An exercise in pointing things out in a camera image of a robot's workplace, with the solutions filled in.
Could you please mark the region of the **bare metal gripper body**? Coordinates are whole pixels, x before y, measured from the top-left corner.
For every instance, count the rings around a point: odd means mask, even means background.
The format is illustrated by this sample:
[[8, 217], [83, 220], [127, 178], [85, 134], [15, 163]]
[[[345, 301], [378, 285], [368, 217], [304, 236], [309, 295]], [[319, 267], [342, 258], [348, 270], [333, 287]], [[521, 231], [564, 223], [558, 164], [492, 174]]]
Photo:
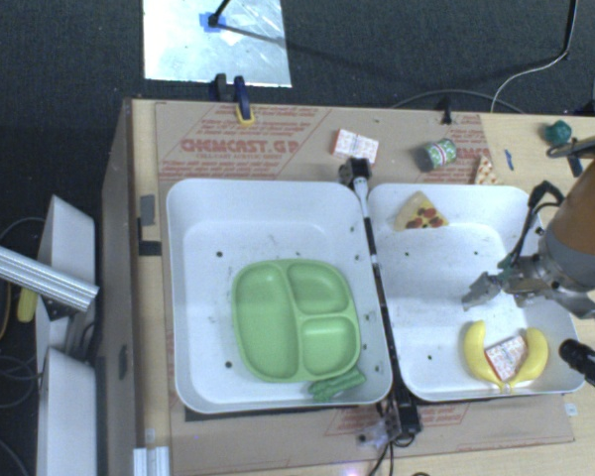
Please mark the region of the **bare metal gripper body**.
[[526, 300], [545, 297], [575, 316], [595, 316], [595, 257], [583, 254], [560, 257], [533, 254], [515, 260], [507, 256], [498, 265], [502, 290]]

